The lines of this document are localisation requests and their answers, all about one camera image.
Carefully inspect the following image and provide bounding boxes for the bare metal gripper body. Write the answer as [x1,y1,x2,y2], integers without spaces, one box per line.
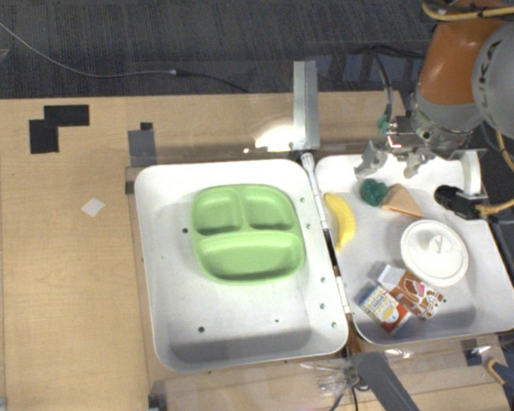
[382,111,456,161]

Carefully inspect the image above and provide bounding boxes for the thin black and white rod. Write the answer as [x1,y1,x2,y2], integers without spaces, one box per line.
[299,148,353,319]

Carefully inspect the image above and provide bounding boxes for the green broccoli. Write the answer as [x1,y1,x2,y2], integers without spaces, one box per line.
[358,177,389,209]

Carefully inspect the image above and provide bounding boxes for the black cylinder on white bracket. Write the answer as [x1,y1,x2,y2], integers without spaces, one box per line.
[429,148,492,225]

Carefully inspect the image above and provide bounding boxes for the brown and white carton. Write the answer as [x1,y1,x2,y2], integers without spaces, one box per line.
[374,259,449,324]

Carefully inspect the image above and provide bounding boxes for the white round lidded bowl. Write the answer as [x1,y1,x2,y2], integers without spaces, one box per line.
[397,215,472,292]

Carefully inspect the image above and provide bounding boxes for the green divided plate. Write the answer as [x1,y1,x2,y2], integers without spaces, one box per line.
[186,179,310,290]

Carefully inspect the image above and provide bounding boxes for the white plastic tray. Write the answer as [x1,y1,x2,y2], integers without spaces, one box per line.
[313,141,514,353]
[131,149,352,377]

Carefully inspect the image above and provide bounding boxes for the yellow banana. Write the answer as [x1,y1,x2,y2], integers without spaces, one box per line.
[322,190,359,254]

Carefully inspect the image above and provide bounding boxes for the tan pizza slice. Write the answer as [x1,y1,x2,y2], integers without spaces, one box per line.
[378,181,425,222]

